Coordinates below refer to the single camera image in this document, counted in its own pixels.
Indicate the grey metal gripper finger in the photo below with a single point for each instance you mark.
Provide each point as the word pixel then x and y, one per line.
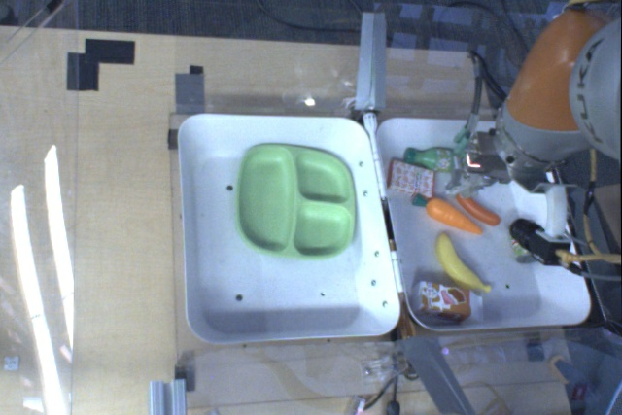
pixel 476 188
pixel 456 177

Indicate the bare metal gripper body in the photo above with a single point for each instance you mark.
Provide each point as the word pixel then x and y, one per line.
pixel 488 155

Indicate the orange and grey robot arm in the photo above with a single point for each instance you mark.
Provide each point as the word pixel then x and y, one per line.
pixel 544 78

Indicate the orange sausage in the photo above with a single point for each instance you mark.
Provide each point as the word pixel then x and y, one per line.
pixel 481 211

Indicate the green plastic bottle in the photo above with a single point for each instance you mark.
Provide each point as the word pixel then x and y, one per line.
pixel 430 158

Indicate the orange carrot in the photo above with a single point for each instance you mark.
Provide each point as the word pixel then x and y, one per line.
pixel 449 215

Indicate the red and white packet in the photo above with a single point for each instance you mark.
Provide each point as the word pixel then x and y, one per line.
pixel 410 179

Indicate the small green can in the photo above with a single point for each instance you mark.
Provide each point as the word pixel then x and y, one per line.
pixel 519 250

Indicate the yellow banana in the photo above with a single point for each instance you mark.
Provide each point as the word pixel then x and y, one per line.
pixel 454 262

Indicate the white plastic tray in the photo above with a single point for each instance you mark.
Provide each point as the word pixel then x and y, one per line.
pixel 291 296
pixel 525 296

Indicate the brown and white carton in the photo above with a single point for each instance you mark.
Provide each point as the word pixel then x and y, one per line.
pixel 442 303

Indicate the green divided plate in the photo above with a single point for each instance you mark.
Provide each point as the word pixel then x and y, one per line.
pixel 267 199

